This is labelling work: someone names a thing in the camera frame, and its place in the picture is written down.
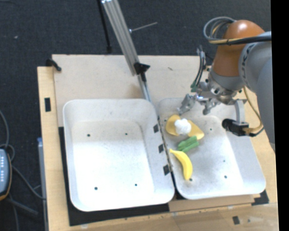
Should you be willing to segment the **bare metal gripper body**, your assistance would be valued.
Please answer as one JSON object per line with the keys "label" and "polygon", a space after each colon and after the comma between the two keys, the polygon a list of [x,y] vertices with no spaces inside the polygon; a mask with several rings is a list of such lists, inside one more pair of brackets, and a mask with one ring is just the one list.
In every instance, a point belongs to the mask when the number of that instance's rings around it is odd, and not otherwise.
{"label": "bare metal gripper body", "polygon": [[236,94],[236,90],[228,90],[216,82],[200,82],[196,90],[195,100],[210,105],[219,103],[232,105]]}

